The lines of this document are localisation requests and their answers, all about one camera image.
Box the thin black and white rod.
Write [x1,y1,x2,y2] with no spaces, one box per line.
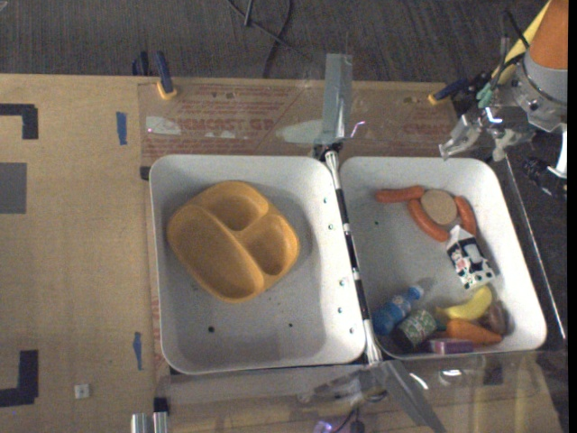
[323,150,384,365]

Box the pink and purple packet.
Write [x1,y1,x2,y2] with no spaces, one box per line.
[425,337,475,356]

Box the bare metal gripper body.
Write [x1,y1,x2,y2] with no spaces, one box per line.
[467,63,569,134]

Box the green patterned can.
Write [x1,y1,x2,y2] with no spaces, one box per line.
[396,309,439,349]

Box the yellow banana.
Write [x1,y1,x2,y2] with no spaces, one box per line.
[434,284,494,322]

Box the orange carrot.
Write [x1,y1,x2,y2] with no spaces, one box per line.
[445,318,503,345]

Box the orange sausage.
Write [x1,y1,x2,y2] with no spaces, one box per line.
[374,185,426,205]
[453,195,478,236]
[407,198,453,244]

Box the white carton with cow print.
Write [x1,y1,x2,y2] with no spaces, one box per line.
[445,224,497,291]

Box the brown rounded toy food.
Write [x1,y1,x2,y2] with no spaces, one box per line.
[479,301,508,336]

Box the blue bottle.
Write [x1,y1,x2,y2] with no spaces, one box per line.
[371,284,426,336]

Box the black block with thin wires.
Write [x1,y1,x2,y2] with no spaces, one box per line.
[312,139,344,159]

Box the black cylinder on white bracket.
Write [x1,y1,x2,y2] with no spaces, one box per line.
[522,124,569,200]

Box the round brown biscuit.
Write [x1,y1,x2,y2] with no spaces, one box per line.
[419,189,459,226]

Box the white plastic tray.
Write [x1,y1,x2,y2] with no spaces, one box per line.
[338,155,549,362]
[148,152,368,375]

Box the orange divided plate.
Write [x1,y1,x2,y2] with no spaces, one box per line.
[166,180,301,305]

